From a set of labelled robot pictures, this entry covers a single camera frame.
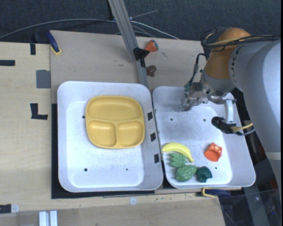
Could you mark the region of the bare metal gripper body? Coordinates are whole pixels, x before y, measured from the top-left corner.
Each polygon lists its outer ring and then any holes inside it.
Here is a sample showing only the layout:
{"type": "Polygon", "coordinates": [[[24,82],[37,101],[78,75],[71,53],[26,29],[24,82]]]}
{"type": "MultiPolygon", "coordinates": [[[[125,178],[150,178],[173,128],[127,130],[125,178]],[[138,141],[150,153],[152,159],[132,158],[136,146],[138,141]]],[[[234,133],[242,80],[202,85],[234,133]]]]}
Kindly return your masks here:
{"type": "Polygon", "coordinates": [[[226,92],[219,92],[202,82],[192,82],[185,84],[185,104],[200,105],[208,101],[215,104],[220,103],[226,96],[226,92]]]}

